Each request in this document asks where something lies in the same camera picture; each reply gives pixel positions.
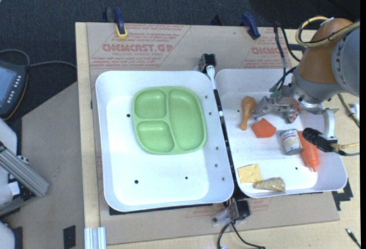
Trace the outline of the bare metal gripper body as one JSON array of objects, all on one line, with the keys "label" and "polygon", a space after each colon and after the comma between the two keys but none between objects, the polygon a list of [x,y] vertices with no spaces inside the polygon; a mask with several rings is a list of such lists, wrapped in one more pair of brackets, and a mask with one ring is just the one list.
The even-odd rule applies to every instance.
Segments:
[{"label": "bare metal gripper body", "polygon": [[319,102],[307,102],[303,97],[294,97],[292,95],[283,95],[278,93],[277,95],[270,95],[266,99],[265,111],[278,111],[281,113],[293,113],[295,109],[300,111],[306,111],[314,115],[320,115],[326,112]]}]

